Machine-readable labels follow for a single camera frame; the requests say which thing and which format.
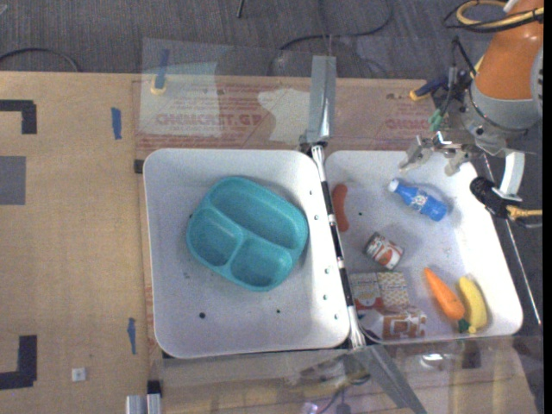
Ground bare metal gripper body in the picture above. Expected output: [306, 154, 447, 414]
[429, 128, 483, 163]

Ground blue bottle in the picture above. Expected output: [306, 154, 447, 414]
[387, 177, 450, 223]

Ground white plastic tray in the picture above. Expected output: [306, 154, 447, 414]
[323, 149, 524, 346]
[142, 147, 352, 360]

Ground red sausage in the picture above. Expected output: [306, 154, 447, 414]
[330, 183, 351, 234]

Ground red and white can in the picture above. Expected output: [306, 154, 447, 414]
[363, 231, 405, 272]

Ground thin black and white rod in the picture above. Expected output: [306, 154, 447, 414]
[310, 144, 367, 349]

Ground orange carrot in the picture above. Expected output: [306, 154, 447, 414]
[423, 267, 472, 334]

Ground beige patterned carton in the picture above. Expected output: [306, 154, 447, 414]
[376, 270, 411, 312]

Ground yellow banana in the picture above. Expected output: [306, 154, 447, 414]
[457, 275, 489, 335]

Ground white and red carton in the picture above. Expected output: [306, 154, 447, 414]
[348, 272, 385, 312]

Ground orange and white packet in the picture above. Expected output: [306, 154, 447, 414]
[365, 307, 429, 342]

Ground brown cardboard board red print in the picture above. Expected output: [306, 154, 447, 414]
[131, 75, 532, 390]

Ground teal divided plate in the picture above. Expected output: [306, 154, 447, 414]
[185, 175, 311, 293]

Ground black cylinder on white bracket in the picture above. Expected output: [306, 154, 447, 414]
[469, 150, 527, 220]

